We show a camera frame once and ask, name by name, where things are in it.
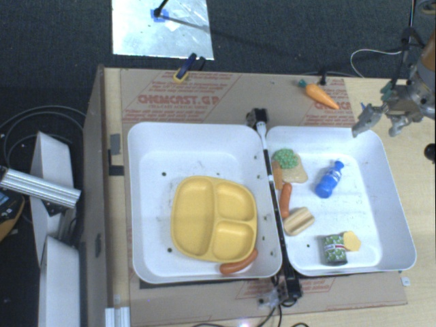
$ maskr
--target cardboard box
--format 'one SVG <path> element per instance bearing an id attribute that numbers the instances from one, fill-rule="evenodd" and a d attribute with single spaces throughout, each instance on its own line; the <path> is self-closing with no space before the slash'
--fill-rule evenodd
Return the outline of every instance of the cardboard box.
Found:
<path id="1" fill-rule="evenodd" d="M 305 77 L 307 82 L 315 78 Z M 106 307 L 130 306 L 134 327 L 266 316 L 258 298 L 269 279 L 153 286 L 131 265 L 131 215 L 126 137 L 139 121 L 244 124 L 266 108 L 269 127 L 350 127 L 354 116 L 342 79 L 326 87 L 339 111 L 315 104 L 286 75 L 195 73 L 177 85 L 172 72 L 100 67 L 84 129 L 87 320 L 104 325 Z M 303 297 L 284 314 L 406 304 L 397 272 L 304 278 Z"/>

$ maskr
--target hot dog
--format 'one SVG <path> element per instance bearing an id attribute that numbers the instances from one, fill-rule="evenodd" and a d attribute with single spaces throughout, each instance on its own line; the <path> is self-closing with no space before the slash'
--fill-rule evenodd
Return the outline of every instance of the hot dog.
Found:
<path id="1" fill-rule="evenodd" d="M 291 200 L 292 185 L 290 183 L 283 184 L 283 189 L 280 194 L 280 215 L 283 219 L 289 217 L 289 201 Z"/>
<path id="2" fill-rule="evenodd" d="M 242 269 L 248 267 L 248 265 L 250 265 L 252 262 L 254 262 L 254 259 L 256 259 L 257 256 L 258 250 L 255 248 L 248 257 L 246 257 L 244 260 L 241 260 L 240 262 L 221 264 L 219 266 L 219 271 L 223 275 L 237 273 L 238 271 L 241 271 Z"/>

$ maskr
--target metal plate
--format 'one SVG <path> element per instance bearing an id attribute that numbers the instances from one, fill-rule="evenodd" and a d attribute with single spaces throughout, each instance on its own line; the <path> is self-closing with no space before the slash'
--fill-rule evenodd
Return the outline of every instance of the metal plate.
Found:
<path id="1" fill-rule="evenodd" d="M 116 55 L 187 58 L 191 53 L 213 60 L 206 0 L 112 0 L 112 45 Z"/>

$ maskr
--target divided yellow plate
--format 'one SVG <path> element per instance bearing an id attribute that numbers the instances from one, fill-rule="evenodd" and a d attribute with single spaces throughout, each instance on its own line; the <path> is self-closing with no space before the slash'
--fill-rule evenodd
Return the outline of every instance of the divided yellow plate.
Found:
<path id="1" fill-rule="evenodd" d="M 254 197 L 243 185 L 188 177 L 178 185 L 172 204 L 172 242 L 189 257 L 239 262 L 253 251 L 257 213 Z"/>

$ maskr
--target white cable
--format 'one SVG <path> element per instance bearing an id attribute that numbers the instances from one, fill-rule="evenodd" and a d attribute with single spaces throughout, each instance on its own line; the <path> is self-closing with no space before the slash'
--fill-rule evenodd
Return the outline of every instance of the white cable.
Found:
<path id="1" fill-rule="evenodd" d="M 399 55 L 401 53 L 401 51 L 386 52 L 386 51 L 380 51 L 380 50 L 373 50 L 372 48 L 361 48 L 360 50 L 354 51 L 349 58 L 349 63 L 351 64 L 355 73 L 358 74 L 361 78 L 364 78 L 364 76 L 356 69 L 356 67 L 354 67 L 354 64 L 353 64 L 353 57 L 356 53 L 359 53 L 359 52 L 375 52 L 375 53 L 381 53 L 383 55 L 390 55 L 390 56 Z"/>

